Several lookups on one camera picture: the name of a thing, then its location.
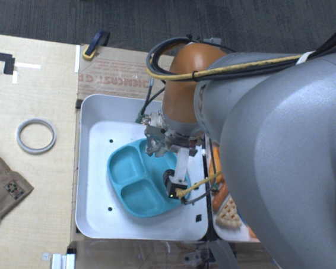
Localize brown cardboard board red print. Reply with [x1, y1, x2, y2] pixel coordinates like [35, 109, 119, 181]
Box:
[56, 43, 305, 269]

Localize brown sausage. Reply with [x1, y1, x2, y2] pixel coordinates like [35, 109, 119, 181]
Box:
[211, 181, 230, 214]

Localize white plastic tray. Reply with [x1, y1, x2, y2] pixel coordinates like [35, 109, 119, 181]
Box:
[66, 92, 221, 251]
[194, 134, 272, 246]

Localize blue divided plate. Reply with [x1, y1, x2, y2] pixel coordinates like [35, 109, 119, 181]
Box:
[102, 134, 196, 223]

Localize white tape ring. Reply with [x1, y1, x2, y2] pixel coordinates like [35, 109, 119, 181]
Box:
[14, 116, 59, 157]

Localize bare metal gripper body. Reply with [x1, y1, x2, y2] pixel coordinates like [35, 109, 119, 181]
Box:
[140, 110, 208, 163]

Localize orange carrot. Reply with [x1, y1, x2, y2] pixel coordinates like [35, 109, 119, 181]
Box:
[207, 146, 226, 185]

